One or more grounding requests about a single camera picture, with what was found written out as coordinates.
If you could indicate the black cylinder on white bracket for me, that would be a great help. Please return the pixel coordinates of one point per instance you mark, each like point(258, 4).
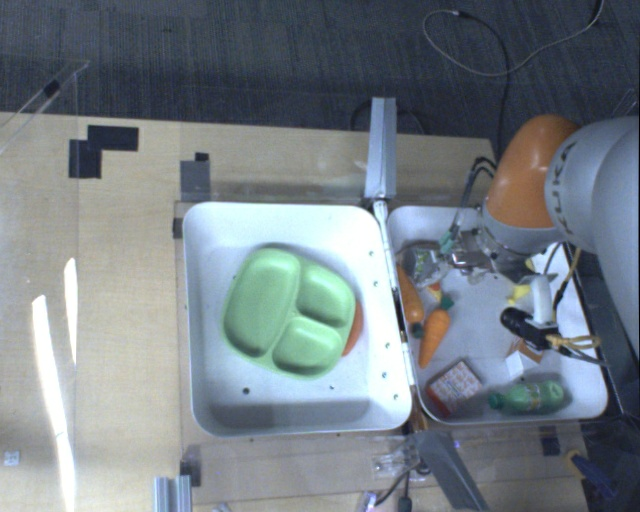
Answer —
point(525, 325)

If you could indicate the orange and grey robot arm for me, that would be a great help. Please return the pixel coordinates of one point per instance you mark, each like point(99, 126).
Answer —
point(575, 190)

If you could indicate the green divided plate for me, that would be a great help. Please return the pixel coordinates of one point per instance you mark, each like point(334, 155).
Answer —
point(280, 310)

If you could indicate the yellow and red pizza slice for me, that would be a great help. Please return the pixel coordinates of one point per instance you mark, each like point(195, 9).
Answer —
point(435, 292)

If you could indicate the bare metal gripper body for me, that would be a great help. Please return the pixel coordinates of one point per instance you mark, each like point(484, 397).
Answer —
point(470, 255)

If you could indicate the orange carrot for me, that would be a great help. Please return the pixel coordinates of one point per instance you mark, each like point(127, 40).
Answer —
point(433, 332)
point(410, 300)

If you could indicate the orange round disc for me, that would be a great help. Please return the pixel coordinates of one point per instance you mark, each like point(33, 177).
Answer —
point(356, 327)

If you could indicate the white and brown packet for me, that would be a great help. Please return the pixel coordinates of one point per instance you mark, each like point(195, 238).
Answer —
point(520, 360)

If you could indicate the orange carton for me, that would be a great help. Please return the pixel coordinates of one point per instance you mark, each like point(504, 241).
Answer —
point(455, 387)

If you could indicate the yellow banana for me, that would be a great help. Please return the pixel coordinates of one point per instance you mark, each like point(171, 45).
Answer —
point(520, 295)

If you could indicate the grey can with green label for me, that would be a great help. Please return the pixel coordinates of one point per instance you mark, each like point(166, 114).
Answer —
point(422, 265)

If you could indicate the green plastic bottle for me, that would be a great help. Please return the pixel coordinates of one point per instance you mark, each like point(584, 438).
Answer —
point(530, 398)

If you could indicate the white plastic tray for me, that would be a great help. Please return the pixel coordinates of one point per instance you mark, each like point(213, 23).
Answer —
point(280, 410)
point(480, 325)

